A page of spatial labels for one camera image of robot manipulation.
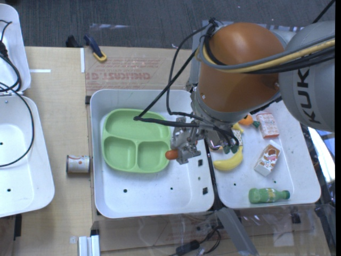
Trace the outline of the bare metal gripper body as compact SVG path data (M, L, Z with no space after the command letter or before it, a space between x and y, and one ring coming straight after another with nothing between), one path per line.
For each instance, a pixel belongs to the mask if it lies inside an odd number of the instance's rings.
M176 119L174 135L186 135L186 144L183 147L194 146L199 140L205 140L210 147L236 145L236 137L231 130L220 129L213 124L207 124L197 119L187 123L185 116Z

